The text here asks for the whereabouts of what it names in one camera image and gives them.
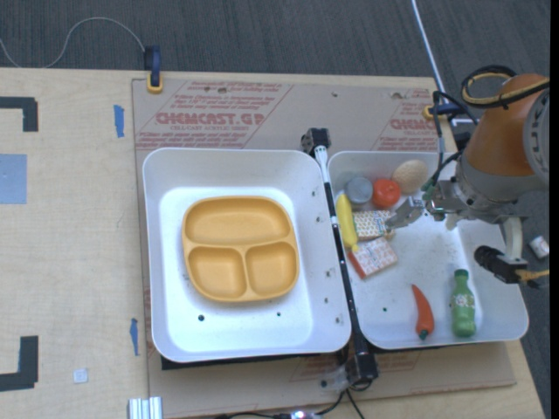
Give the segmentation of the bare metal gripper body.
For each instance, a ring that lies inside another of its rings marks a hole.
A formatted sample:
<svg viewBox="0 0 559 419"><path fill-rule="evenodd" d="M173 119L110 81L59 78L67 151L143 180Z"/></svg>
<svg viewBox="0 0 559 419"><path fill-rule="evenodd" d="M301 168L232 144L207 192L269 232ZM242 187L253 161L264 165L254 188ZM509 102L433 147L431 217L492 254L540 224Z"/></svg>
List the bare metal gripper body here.
<svg viewBox="0 0 559 419"><path fill-rule="evenodd" d="M518 198L494 199L476 192L465 181L439 180L425 186L424 201L427 210L438 220L454 216L459 220L501 222L503 217L510 216L510 206L516 204Z"/></svg>

